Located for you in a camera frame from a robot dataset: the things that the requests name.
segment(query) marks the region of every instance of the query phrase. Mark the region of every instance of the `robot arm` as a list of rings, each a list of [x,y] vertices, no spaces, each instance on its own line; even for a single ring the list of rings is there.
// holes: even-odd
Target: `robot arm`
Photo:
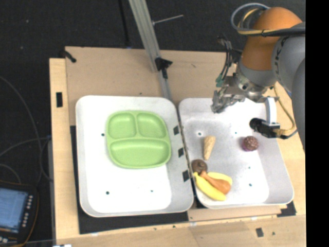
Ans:
[[[245,8],[248,10],[236,26],[234,18]],[[255,15],[258,18],[250,29],[248,25]],[[216,80],[221,89],[214,92],[212,111],[222,112],[225,107],[245,98],[264,102],[268,107],[268,98],[263,94],[278,81],[291,96],[297,129],[305,149],[305,23],[287,9],[268,8],[256,3],[236,9],[231,23],[248,39],[233,76],[222,72]],[[266,137],[287,138],[279,134],[278,124],[258,119],[252,120],[250,126]]]

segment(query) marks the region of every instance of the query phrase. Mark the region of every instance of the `yellow cable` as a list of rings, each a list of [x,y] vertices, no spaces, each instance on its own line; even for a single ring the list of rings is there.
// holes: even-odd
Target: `yellow cable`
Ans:
[[[278,97],[279,95],[278,95],[278,92],[277,92],[277,87],[274,85],[273,88],[274,88],[274,92],[275,92],[276,96]],[[280,106],[282,107],[283,111],[285,112],[285,114],[289,117],[289,119],[290,119],[290,121],[291,121],[291,123],[292,123],[293,126],[290,129],[275,129],[274,131],[277,133],[277,135],[282,135],[282,134],[288,135],[296,127],[296,123],[295,123],[293,117],[289,114],[288,110],[283,105],[283,103],[280,100],[280,98],[279,98],[278,102],[279,102]]]

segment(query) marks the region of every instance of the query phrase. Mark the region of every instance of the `banana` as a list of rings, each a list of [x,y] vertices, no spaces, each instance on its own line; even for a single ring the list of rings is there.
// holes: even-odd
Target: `banana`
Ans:
[[[216,172],[208,172],[208,176],[210,176],[213,179],[222,179],[230,183],[232,186],[232,178],[229,177],[228,175],[222,174],[222,173],[216,173]]]
[[[195,177],[196,186],[208,197],[213,200],[224,201],[226,196],[220,192],[218,189],[214,188],[210,183],[204,178],[200,177],[197,172],[193,173]]]

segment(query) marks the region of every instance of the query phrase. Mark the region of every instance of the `wooden table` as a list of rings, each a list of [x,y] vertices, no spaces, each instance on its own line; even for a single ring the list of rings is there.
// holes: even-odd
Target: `wooden table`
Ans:
[[[243,246],[306,245],[305,153],[298,134],[288,140],[278,140],[295,190],[295,216],[277,217],[286,205],[230,210],[193,206],[188,210],[188,222],[79,234],[70,139],[70,126],[75,125],[75,103],[90,94],[158,97],[161,89],[143,49],[66,47],[66,51],[77,59],[75,63],[69,59],[49,61],[58,244],[218,246],[220,242],[223,246],[236,246],[240,242]],[[161,54],[164,59],[173,61],[168,76],[175,105],[188,97],[212,98],[214,81],[224,65],[224,53],[163,50]],[[280,86],[278,91],[292,113],[290,98]],[[278,122],[283,128],[290,127],[279,106]]]

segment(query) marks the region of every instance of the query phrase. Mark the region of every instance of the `black bracket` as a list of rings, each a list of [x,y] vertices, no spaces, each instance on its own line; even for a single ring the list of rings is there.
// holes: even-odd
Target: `black bracket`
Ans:
[[[168,79],[167,68],[173,64],[173,62],[159,57],[155,59],[155,64],[158,71],[162,71],[162,76]]]

